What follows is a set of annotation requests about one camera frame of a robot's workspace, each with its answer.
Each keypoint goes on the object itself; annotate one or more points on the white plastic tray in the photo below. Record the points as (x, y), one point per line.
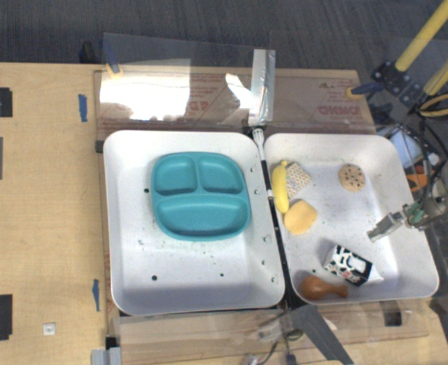
(360, 219)
(193, 272)

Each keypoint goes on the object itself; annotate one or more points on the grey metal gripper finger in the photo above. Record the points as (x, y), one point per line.
(381, 231)
(394, 219)

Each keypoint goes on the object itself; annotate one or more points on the teal divided plate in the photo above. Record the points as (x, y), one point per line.
(201, 215)

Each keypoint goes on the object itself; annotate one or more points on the brown chicken drumstick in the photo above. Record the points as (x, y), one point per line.
(316, 288)

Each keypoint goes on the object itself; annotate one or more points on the yellow bread roll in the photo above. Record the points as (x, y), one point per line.
(300, 217)

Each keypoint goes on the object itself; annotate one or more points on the tan chocolate chip biscuit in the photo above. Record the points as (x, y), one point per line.
(352, 178)

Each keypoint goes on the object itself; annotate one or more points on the thin black and white rod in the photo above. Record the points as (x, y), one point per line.
(266, 173)

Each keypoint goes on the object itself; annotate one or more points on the yellow banana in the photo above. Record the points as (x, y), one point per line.
(280, 188)

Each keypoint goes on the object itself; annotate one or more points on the small white square block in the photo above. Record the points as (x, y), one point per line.
(49, 329)

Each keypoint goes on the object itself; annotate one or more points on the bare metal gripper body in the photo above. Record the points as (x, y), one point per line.
(438, 209)

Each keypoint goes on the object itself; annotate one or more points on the black and white carton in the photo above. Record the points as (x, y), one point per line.
(347, 264)

